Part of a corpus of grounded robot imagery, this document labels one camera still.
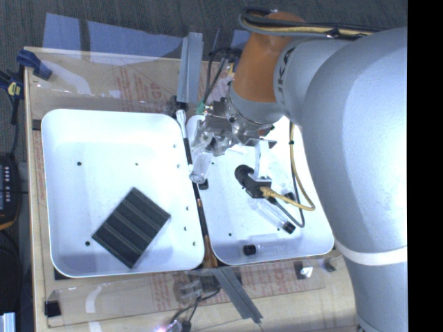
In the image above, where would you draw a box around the clear plastic bottle, black cap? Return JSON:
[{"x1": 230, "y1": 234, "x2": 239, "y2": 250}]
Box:
[
  {"x1": 247, "y1": 194, "x2": 297, "y2": 235},
  {"x1": 242, "y1": 242, "x2": 296, "y2": 257}
]

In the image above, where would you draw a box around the black block with thin wires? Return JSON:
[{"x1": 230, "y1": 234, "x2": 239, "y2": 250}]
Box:
[{"x1": 179, "y1": 275, "x2": 222, "y2": 297}]

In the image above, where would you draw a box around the clear plastic bottle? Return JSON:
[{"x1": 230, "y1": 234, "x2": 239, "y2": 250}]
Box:
[
  {"x1": 247, "y1": 194, "x2": 297, "y2": 235},
  {"x1": 242, "y1": 242, "x2": 296, "y2": 257},
  {"x1": 188, "y1": 146, "x2": 213, "y2": 185}
]

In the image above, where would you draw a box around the brown cardboard board, red print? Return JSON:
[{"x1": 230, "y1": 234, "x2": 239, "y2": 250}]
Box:
[{"x1": 29, "y1": 57, "x2": 350, "y2": 328}]

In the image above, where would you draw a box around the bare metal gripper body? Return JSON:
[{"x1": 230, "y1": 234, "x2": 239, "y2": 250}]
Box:
[{"x1": 203, "y1": 98, "x2": 278, "y2": 148}]

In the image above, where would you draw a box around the white plastic tray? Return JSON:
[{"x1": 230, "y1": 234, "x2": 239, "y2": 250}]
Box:
[
  {"x1": 186, "y1": 114, "x2": 336, "y2": 266},
  {"x1": 40, "y1": 108, "x2": 206, "y2": 279}
]

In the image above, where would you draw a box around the black cylinder on white bracket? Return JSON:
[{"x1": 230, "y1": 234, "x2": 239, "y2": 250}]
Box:
[{"x1": 234, "y1": 138, "x2": 278, "y2": 199}]

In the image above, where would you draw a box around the dark grey striped carpet piece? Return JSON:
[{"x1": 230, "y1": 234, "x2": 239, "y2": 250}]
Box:
[{"x1": 91, "y1": 186, "x2": 172, "y2": 270}]

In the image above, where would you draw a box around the thin black and white rod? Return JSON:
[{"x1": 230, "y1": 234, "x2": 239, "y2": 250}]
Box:
[{"x1": 175, "y1": 108, "x2": 219, "y2": 269}]

